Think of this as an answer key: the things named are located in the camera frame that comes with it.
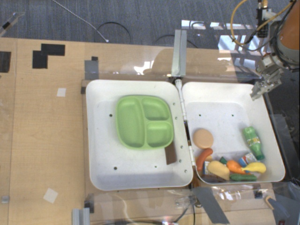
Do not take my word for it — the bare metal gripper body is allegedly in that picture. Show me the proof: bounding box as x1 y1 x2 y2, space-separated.
255 53 285 83

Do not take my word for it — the white plastic tray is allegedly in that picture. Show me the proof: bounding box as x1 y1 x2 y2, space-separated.
85 79 194 192
181 81 286 185

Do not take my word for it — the green plastic bottle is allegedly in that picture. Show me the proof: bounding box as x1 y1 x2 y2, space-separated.
241 126 266 161

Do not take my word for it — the white red and blue can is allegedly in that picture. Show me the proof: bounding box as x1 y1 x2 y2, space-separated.
237 152 259 168

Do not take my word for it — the peach round biscuit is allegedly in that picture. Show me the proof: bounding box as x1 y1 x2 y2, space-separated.
192 128 214 150

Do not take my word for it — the yellow banana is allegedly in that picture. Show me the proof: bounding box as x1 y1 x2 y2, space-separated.
241 161 267 174

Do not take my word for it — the orange carrot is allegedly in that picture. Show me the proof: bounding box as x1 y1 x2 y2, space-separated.
225 159 250 175

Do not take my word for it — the orange-red sausage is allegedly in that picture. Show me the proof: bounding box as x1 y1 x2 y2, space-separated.
195 148 214 172

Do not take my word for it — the pale yellow bread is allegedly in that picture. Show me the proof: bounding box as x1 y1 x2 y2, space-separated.
207 160 231 181

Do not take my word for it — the green pea pod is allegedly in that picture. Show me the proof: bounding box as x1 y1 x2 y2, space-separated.
229 173 258 182

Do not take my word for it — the blue and white carton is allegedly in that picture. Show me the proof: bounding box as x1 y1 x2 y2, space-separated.
202 160 211 176

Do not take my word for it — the brown rectangular bar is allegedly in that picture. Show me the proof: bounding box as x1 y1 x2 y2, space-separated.
164 142 178 166

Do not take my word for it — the green divided plate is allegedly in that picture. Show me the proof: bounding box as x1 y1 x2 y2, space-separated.
115 94 175 150

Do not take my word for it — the black cylinder on white bracket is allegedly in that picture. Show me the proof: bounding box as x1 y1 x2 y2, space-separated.
255 0 282 38

